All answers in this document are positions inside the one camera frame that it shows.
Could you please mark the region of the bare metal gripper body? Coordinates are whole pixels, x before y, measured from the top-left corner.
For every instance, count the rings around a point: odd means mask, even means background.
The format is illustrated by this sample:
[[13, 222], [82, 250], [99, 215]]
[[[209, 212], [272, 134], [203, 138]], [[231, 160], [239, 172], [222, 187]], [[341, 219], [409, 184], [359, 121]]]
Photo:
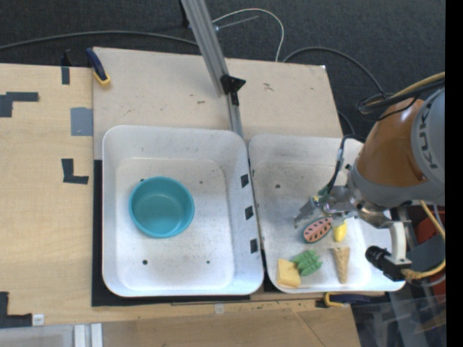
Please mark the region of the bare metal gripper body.
[[314, 196], [315, 206], [327, 215], [356, 217], [373, 227], [391, 226], [388, 208], [381, 207], [363, 197], [357, 188], [334, 186], [330, 192], [324, 187]]

